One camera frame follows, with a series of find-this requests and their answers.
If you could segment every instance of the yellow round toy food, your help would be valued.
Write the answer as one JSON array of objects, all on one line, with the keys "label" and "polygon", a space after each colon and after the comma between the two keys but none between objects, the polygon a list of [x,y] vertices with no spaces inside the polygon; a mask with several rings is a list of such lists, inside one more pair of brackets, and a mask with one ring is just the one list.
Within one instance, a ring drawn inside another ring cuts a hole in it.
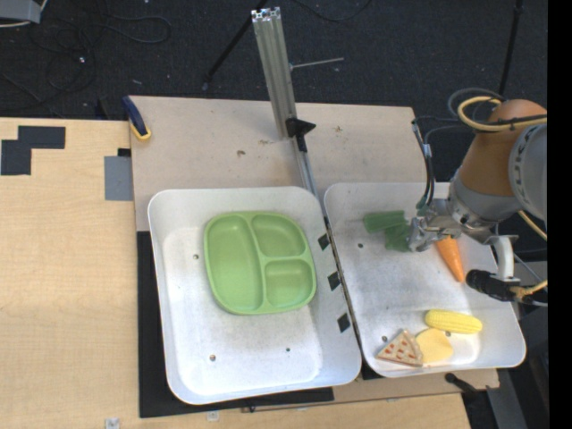
[{"label": "yellow round toy food", "polygon": [[453,354],[447,335],[440,329],[425,329],[416,336],[416,341],[423,352],[424,363],[442,361]]}]

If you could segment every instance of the black stand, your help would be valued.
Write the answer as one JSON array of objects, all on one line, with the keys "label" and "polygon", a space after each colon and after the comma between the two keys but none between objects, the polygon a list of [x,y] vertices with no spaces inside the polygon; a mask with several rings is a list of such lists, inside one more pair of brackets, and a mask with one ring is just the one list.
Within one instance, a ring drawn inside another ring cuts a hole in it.
[{"label": "black stand", "polygon": [[[260,0],[260,2],[258,3],[256,10],[260,11],[264,5],[266,4],[268,0]],[[224,60],[228,57],[228,55],[231,53],[232,49],[237,45],[237,43],[240,41],[240,39],[242,38],[242,36],[246,33],[246,31],[248,30],[248,27],[250,27],[250,22],[251,19],[250,17],[248,17],[244,24],[242,25],[242,27],[240,28],[240,30],[237,32],[237,34],[234,36],[234,38],[232,39],[231,43],[226,47],[226,49],[224,49],[223,53],[220,55],[220,57],[216,60],[216,62],[214,63],[213,67],[207,72],[205,73],[205,77],[204,77],[204,83],[203,83],[203,90],[207,90],[208,89],[208,84],[211,82],[211,80],[213,79],[213,75],[216,73],[216,71],[220,68],[220,66],[223,64]]]},{"label": "black stand", "polygon": [[523,6],[524,0],[517,0],[515,7],[514,7],[514,17],[512,20],[512,29],[510,31],[510,39],[509,39],[509,47],[507,49],[507,56],[505,57],[504,61],[504,71],[502,72],[502,78],[500,79],[500,87],[499,87],[499,94],[502,96],[504,95],[504,89],[507,85],[507,78],[509,76],[510,70],[510,61],[512,59],[512,51],[514,50],[515,46],[515,38],[517,37],[517,29],[518,29],[518,18],[524,12]]}]

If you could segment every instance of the green plate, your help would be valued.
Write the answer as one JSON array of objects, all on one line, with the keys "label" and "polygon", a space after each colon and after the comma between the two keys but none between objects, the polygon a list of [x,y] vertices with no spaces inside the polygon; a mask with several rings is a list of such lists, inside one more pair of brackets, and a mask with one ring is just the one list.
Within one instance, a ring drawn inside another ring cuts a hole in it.
[{"label": "green plate", "polygon": [[206,273],[214,298],[236,315],[303,307],[315,294],[307,238],[284,214],[219,214],[205,229]]}]

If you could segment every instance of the wooden table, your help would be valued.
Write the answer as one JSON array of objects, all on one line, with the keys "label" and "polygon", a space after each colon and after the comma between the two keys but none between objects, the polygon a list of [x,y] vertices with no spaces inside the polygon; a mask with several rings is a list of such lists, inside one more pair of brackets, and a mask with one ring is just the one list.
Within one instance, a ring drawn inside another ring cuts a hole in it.
[{"label": "wooden table", "polygon": [[[157,100],[164,115],[179,115],[165,99],[134,99],[151,126],[156,126],[154,116],[161,114]],[[230,101],[182,100],[176,99],[173,105],[179,111],[208,105],[214,114],[233,115]],[[235,105],[243,114],[241,119],[249,108],[253,115],[262,116],[260,119],[272,116],[269,104]],[[406,127],[410,121],[409,109],[401,109],[400,117],[395,109],[367,108],[372,109],[360,110],[364,116],[386,113]],[[324,109],[327,106],[301,104],[299,117],[316,122]],[[357,133],[347,123],[349,114],[340,115],[341,109],[328,117],[324,132],[332,132],[324,135],[324,140],[330,139],[330,149],[333,144],[347,144],[349,151],[351,136]],[[342,118],[347,121],[345,127],[336,121]],[[139,188],[155,189],[148,186],[151,181],[141,181],[137,168],[145,160],[137,145],[145,143],[134,143],[129,124],[123,121],[12,118],[0,119],[0,140],[16,140],[19,126],[64,127],[65,148],[32,149],[29,175],[0,176],[3,426],[98,428],[105,427],[106,418],[118,417],[121,428],[213,427],[215,423],[207,421],[212,417],[218,418],[215,426],[237,428],[413,428],[421,422],[424,427],[469,427],[459,389],[436,375],[357,379],[334,389],[334,402],[303,408],[267,408],[252,414],[237,408],[217,415],[139,418],[136,231],[144,225],[136,220],[137,201],[142,197],[137,192]],[[154,130],[152,138],[158,143],[161,131]],[[313,138],[308,135],[307,141],[310,154],[319,152],[318,133]],[[239,149],[247,157],[255,155],[255,149],[264,151],[269,146],[257,140],[251,150],[233,147],[232,160],[239,161]],[[134,200],[105,199],[105,158],[117,156],[118,148],[133,150]],[[368,165],[369,160],[364,157],[359,163]],[[323,189],[331,180],[319,176],[328,168],[319,165],[314,165],[315,175],[323,180]],[[411,175],[415,179],[408,181],[419,181],[422,174],[418,166]],[[343,174],[341,180],[348,176]],[[499,384],[494,370],[466,371],[458,376],[477,389]]]}]

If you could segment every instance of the black floor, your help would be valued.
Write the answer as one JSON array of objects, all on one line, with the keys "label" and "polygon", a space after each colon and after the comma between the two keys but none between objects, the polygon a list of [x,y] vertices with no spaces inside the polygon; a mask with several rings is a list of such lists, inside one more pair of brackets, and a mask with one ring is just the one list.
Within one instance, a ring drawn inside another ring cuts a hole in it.
[{"label": "black floor", "polygon": [[[0,116],[123,119],[127,95],[268,100],[252,28],[203,90],[206,74],[259,2],[49,0],[40,24],[0,21]],[[282,10],[294,66],[343,57],[295,68],[297,102],[410,106],[418,117],[450,118],[447,101],[463,88],[547,107],[548,0],[522,0],[522,12],[515,11],[519,2],[269,0],[265,6]],[[420,121],[423,133],[439,125]],[[434,134],[437,181],[450,179],[471,138],[453,130]],[[547,260],[546,242],[519,218],[500,231],[519,236],[515,250],[524,260]]]}]

